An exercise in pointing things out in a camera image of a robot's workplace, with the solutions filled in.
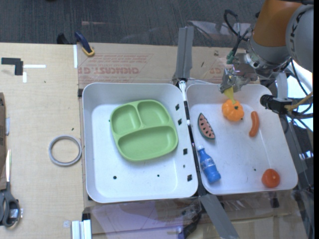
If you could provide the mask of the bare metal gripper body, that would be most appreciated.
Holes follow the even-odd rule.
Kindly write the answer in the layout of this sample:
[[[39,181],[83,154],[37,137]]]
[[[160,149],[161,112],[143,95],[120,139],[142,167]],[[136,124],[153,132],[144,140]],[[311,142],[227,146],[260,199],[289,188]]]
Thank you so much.
[[[263,69],[263,61],[255,53],[237,53],[233,59],[231,74],[235,79],[247,80],[249,82],[257,81]]]

